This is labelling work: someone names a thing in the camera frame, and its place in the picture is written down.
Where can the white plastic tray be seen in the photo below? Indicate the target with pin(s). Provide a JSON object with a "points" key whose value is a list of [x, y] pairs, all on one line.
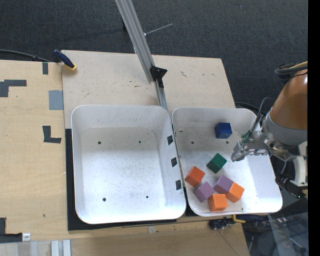
{"points": [[200, 140], [125, 170]]}

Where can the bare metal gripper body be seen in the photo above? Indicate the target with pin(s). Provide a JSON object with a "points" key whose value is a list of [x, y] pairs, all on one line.
{"points": [[260, 141]]}

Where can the orange cube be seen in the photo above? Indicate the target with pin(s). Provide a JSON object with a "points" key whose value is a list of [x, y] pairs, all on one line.
{"points": [[235, 193], [217, 202], [194, 176]]}

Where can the pale wood board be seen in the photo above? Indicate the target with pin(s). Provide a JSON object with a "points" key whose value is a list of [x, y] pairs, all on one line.
{"points": [[112, 82]]}

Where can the purple cube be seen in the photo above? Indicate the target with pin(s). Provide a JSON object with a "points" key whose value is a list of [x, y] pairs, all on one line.
{"points": [[223, 184], [203, 192]]}

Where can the green cube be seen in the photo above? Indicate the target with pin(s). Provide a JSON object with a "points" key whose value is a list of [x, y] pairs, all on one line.
{"points": [[216, 163]]}

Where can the blue cube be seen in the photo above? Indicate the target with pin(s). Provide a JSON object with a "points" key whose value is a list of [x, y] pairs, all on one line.
{"points": [[223, 130]]}

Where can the black cylinder on white bracket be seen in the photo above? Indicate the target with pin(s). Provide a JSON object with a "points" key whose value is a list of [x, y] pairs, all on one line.
{"points": [[300, 170]]}

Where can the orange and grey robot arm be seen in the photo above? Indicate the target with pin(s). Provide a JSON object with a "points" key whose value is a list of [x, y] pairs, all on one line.
{"points": [[290, 107]]}

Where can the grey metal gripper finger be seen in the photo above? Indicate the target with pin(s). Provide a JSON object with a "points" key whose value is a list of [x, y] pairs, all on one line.
{"points": [[236, 155], [240, 145]]}

